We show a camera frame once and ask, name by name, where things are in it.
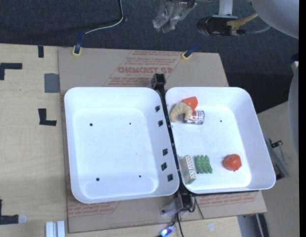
red tomato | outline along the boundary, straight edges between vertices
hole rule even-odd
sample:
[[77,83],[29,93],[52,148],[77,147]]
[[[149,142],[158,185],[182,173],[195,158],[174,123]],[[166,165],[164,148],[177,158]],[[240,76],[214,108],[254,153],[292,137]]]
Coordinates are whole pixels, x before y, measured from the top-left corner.
[[228,155],[223,160],[223,166],[229,170],[236,171],[242,166],[241,158],[237,154]]

small box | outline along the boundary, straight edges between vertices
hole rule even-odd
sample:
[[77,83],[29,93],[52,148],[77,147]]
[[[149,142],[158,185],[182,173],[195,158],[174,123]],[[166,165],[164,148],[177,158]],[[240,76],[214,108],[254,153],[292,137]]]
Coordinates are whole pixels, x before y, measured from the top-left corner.
[[186,184],[191,184],[196,179],[196,172],[190,156],[181,159],[181,172]]

orange object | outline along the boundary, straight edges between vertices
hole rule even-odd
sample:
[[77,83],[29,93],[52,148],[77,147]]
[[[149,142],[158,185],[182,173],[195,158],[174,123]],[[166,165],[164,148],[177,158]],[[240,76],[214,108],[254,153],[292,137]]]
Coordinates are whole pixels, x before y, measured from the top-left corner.
[[237,154],[228,155],[223,160],[223,166],[229,170],[236,171],[242,166],[241,158]]
[[198,105],[198,100],[197,100],[196,97],[189,97],[189,98],[183,99],[183,103],[189,105],[192,108],[192,110],[194,111],[195,108]]

gray carpet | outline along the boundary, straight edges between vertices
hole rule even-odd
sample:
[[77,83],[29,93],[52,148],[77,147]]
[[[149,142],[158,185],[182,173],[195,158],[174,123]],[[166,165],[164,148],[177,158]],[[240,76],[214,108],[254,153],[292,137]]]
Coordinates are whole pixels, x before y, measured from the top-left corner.
[[[275,29],[241,37],[207,37],[196,29],[198,19],[218,13],[219,0],[198,6],[169,33],[157,33],[152,20],[159,0],[122,0],[127,20],[85,36],[83,47],[184,51],[199,43],[203,52],[220,54],[230,86],[247,90],[256,112],[288,99],[293,76],[291,57],[299,40]],[[246,0],[234,0],[233,14],[254,11]],[[0,43],[73,46],[80,31],[119,20],[118,0],[0,0]],[[259,18],[243,28],[260,30]]]

croissant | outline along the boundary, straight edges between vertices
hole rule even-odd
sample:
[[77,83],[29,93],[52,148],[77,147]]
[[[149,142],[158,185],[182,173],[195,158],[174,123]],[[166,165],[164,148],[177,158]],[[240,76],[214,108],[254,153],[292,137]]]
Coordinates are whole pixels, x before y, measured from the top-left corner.
[[192,116],[192,108],[189,105],[181,102],[175,105],[169,114],[169,117],[172,122],[176,122],[176,117],[180,114],[185,114],[184,120],[188,120]]

